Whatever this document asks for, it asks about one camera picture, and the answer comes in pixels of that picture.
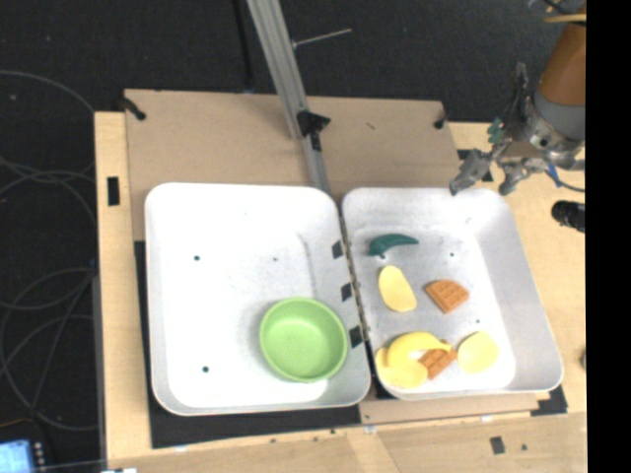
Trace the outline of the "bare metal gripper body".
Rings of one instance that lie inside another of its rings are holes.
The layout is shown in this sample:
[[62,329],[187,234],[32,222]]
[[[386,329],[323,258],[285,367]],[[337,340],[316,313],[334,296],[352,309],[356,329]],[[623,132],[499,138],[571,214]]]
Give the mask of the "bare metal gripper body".
[[494,161],[503,169],[584,171],[583,143],[568,138],[538,115],[514,115],[494,143]]

